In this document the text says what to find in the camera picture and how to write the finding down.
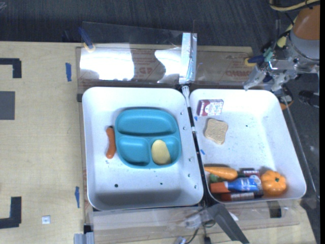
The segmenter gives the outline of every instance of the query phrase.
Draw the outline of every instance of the blue plate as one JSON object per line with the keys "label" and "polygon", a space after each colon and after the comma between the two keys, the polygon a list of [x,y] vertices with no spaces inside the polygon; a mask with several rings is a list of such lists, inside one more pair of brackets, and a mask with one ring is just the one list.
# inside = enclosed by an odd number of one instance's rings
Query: blue plate
{"label": "blue plate", "polygon": [[[115,122],[116,150],[121,160],[133,168],[162,168],[173,165],[181,155],[181,139],[175,118],[153,108],[128,109]],[[158,165],[151,155],[155,140],[166,143],[171,163]]]}

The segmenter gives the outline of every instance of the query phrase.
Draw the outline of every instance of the yellow cable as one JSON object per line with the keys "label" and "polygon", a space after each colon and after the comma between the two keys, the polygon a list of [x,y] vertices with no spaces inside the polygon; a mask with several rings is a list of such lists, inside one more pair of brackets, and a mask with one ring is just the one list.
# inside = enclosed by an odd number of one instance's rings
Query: yellow cable
{"label": "yellow cable", "polygon": [[290,11],[290,10],[298,9],[300,7],[303,7],[303,6],[307,6],[309,4],[318,2],[320,0],[306,0],[304,2],[301,2],[301,3],[296,4],[296,5],[293,5],[293,6],[289,6],[289,7],[277,7],[277,6],[273,5],[273,1],[274,0],[269,0],[270,7],[272,9],[274,9],[276,11],[280,11],[280,12],[285,12],[285,11]]}

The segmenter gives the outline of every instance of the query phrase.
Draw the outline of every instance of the small box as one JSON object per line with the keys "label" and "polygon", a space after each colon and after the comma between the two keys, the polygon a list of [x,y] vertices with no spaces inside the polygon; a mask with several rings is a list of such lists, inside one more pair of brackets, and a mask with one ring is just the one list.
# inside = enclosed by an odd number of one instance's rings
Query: small box
{"label": "small box", "polygon": [[220,115],[223,107],[223,100],[200,100],[198,103],[198,116]]}

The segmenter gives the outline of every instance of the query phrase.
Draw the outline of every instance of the orange pumpkin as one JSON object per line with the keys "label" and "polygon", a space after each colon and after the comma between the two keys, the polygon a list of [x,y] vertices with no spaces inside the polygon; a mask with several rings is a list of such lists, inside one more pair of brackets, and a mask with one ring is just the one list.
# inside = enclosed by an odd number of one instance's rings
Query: orange pumpkin
{"label": "orange pumpkin", "polygon": [[268,195],[281,195],[286,189],[285,177],[268,170],[261,176],[263,191]]}

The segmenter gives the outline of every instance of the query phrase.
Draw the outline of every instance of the bread slice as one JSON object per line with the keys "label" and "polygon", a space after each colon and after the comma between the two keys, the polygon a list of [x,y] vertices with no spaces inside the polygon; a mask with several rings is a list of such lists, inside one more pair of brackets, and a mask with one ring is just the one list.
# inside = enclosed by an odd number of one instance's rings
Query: bread slice
{"label": "bread slice", "polygon": [[204,136],[217,144],[223,144],[225,133],[228,130],[228,124],[213,118],[208,119]]}

